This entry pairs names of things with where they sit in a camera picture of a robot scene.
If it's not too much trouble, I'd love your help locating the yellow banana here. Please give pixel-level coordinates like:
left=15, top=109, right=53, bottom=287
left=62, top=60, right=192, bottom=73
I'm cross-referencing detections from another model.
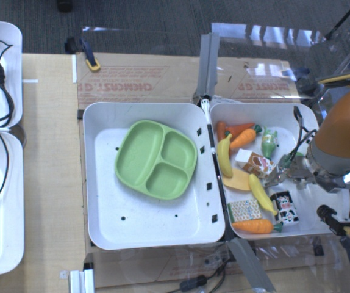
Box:
left=216, top=132, right=234, bottom=178
left=248, top=173, right=279, bottom=217

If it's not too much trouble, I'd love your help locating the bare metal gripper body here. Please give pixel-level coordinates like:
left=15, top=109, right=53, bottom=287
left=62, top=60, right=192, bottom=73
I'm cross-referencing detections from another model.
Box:
left=286, top=154, right=350, bottom=194

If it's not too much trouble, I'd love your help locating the dark orange carrot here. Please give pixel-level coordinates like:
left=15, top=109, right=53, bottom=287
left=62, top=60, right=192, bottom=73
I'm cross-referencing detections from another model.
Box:
left=224, top=122, right=256, bottom=140

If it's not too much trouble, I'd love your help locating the black and white cow carton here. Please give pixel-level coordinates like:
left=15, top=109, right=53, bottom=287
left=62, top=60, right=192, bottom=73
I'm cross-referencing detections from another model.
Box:
left=269, top=190, right=300, bottom=226

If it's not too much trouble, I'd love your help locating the patterned white packet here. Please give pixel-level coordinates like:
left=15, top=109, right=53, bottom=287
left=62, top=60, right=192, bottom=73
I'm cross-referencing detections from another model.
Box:
left=227, top=198, right=263, bottom=224

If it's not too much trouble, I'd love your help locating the green divided plate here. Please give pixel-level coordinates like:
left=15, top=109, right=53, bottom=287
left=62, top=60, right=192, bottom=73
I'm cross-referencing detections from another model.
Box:
left=114, top=120, right=198, bottom=200

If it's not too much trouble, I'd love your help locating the black block with thin wires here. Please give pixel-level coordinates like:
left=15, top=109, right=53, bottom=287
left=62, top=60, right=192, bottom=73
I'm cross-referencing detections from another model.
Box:
left=179, top=274, right=209, bottom=292

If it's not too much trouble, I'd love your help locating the black chair caster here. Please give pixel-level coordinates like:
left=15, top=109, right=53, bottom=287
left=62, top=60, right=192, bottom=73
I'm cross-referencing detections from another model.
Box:
left=55, top=0, right=73, bottom=13

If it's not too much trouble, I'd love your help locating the orange carrot with green top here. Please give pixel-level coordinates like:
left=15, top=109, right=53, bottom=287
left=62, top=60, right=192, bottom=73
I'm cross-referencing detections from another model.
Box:
left=231, top=218, right=284, bottom=235
left=229, top=124, right=263, bottom=150

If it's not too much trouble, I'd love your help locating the brown and white carton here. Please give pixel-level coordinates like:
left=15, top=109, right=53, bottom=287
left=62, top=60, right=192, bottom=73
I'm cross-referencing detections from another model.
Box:
left=234, top=148, right=278, bottom=180

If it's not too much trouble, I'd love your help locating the brown cardboard board red print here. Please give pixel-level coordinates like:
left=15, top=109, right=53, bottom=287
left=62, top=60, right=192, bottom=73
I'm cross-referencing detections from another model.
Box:
left=76, top=52, right=350, bottom=289

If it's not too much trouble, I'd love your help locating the green plastic bottle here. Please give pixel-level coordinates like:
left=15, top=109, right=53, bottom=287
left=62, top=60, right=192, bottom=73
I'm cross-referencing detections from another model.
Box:
left=260, top=126, right=279, bottom=161

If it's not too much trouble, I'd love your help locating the black cylinder on white bracket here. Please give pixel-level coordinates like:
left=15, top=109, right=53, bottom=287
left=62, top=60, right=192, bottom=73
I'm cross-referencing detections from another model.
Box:
left=316, top=190, right=350, bottom=237

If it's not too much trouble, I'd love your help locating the yellow flat slice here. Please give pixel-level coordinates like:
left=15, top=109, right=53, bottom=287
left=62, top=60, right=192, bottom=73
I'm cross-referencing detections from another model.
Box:
left=222, top=167, right=252, bottom=192

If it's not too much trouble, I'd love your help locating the red sausage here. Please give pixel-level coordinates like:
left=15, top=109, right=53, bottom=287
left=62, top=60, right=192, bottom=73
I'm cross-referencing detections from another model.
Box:
left=216, top=121, right=227, bottom=142

